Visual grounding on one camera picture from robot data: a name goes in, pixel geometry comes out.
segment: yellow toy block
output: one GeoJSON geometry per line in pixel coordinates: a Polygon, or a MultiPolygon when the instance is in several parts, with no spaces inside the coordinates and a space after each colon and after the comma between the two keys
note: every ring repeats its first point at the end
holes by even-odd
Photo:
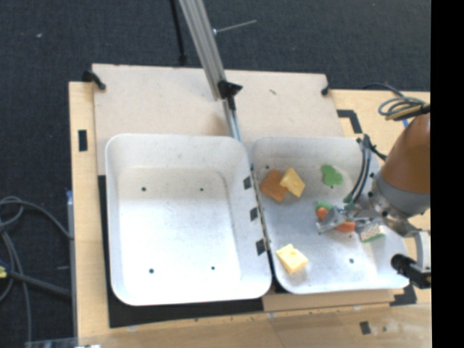
{"type": "Polygon", "coordinates": [[[292,244],[288,244],[281,249],[277,250],[277,256],[282,262],[286,271],[290,274],[302,269],[309,260],[292,244]]]}
{"type": "Polygon", "coordinates": [[[289,167],[283,174],[280,185],[286,187],[296,197],[301,197],[305,189],[305,182],[299,177],[294,168],[289,167]]]}

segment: orange carrot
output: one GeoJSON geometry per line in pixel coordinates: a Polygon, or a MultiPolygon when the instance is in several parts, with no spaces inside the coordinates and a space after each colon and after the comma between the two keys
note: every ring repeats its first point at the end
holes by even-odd
{"type": "Polygon", "coordinates": [[[343,232],[354,232],[355,226],[356,226],[355,222],[346,221],[346,222],[343,222],[338,227],[336,227],[336,229],[338,229],[339,231],[343,231],[343,232]]]}
{"type": "Polygon", "coordinates": [[[318,215],[319,220],[322,222],[326,217],[328,210],[325,207],[319,207],[316,210],[316,214],[318,215]]]}

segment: black tape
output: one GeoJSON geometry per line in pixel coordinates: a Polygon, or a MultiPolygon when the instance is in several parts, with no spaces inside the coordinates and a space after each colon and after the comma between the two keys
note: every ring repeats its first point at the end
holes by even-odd
{"type": "Polygon", "coordinates": [[[371,333],[368,321],[361,322],[360,327],[361,327],[361,332],[363,335],[368,335],[371,333]]]}
{"type": "Polygon", "coordinates": [[[79,152],[87,151],[88,143],[87,143],[87,130],[79,130],[79,152]]]}
{"type": "Polygon", "coordinates": [[[260,256],[263,252],[266,251],[266,245],[264,243],[264,239],[260,239],[259,241],[256,241],[256,251],[258,253],[258,256],[260,256]]]}
{"type": "Polygon", "coordinates": [[[250,218],[251,221],[258,218],[258,208],[257,207],[254,207],[253,209],[251,209],[249,211],[249,218],[250,218]]]}
{"type": "Polygon", "coordinates": [[[252,179],[251,179],[251,177],[245,178],[244,187],[245,187],[245,189],[249,189],[249,188],[252,187],[252,179]]]}
{"type": "Polygon", "coordinates": [[[351,122],[351,126],[353,128],[353,131],[356,134],[363,134],[363,130],[361,128],[360,121],[358,120],[355,111],[353,111],[352,109],[338,109],[336,111],[336,113],[340,118],[342,118],[342,117],[349,118],[349,121],[351,122]]]}

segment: black mount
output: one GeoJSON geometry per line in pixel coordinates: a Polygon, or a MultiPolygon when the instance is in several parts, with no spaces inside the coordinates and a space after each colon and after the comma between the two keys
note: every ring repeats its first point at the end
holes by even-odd
{"type": "Polygon", "coordinates": [[[430,289],[432,287],[431,275],[432,272],[420,272],[411,265],[416,264],[416,261],[401,254],[396,254],[391,259],[391,266],[398,271],[400,275],[410,279],[411,283],[419,289],[430,289]]]}
{"type": "Polygon", "coordinates": [[[229,83],[228,81],[221,80],[217,87],[219,88],[219,94],[222,99],[227,99],[228,106],[232,111],[236,111],[235,100],[233,99],[235,95],[243,88],[241,85],[229,83]]]}
{"type": "Polygon", "coordinates": [[[99,87],[100,90],[104,90],[107,88],[105,84],[102,83],[100,78],[96,75],[94,71],[85,70],[82,74],[82,81],[86,83],[95,82],[95,84],[99,87]]]}

